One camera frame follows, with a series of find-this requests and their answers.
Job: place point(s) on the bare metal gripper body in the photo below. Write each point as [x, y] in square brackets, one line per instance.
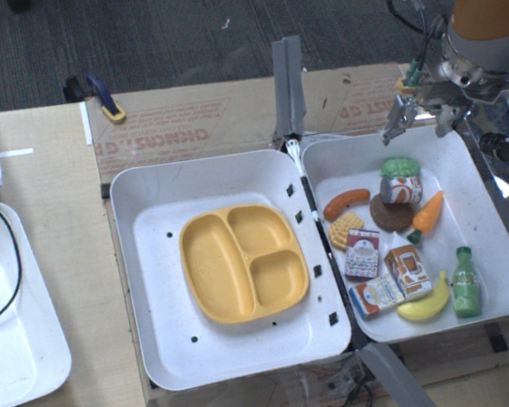
[466, 81]

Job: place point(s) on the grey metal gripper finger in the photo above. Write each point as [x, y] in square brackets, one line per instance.
[448, 119]
[399, 117]

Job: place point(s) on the green broccoli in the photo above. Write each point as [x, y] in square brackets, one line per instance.
[400, 166]

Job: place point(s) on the white and orange can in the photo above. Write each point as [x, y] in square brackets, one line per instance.
[401, 190]

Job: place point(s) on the orange carrot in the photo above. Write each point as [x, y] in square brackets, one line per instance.
[429, 215]

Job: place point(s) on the orange sausage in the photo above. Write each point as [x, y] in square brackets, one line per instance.
[345, 203]

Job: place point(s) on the brown round biscuit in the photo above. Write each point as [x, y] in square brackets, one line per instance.
[392, 219]

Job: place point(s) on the white plastic tray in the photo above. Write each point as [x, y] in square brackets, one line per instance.
[486, 229]
[164, 296]

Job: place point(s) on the yellow waffle biscuit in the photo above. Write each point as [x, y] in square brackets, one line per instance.
[341, 230]

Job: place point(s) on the red and pink carton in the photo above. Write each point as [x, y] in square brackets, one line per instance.
[362, 255]

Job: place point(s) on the orange and white gabled carton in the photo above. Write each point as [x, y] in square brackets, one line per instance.
[406, 270]

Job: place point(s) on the green bottle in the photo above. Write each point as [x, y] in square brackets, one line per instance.
[465, 287]

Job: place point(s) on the brown cardboard board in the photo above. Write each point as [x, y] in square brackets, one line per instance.
[222, 117]

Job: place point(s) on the white orange and blue carton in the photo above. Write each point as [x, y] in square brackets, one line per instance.
[375, 297]

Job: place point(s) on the yellow banana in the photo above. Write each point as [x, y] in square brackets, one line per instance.
[428, 304]

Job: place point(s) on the yellow divided plate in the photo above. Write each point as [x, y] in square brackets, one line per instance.
[217, 270]

